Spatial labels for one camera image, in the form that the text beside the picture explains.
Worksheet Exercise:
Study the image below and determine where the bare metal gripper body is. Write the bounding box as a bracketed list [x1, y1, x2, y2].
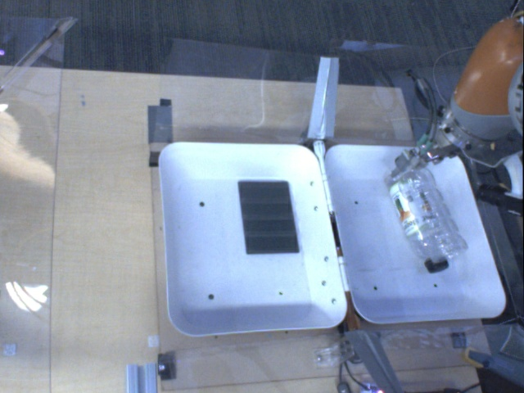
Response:
[415, 115, 474, 165]

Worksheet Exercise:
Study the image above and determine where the clear plastic bottle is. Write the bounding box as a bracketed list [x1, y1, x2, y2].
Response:
[384, 165, 469, 275]

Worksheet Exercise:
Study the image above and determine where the white plastic tray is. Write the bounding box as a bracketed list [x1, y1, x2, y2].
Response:
[323, 143, 508, 326]
[158, 141, 349, 338]

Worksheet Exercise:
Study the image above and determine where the dark grey rectangular pad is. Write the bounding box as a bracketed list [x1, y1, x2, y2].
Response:
[237, 180, 301, 255]

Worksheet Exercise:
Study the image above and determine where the black cylinder on white bracket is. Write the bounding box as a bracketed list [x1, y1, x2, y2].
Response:
[476, 151, 524, 217]

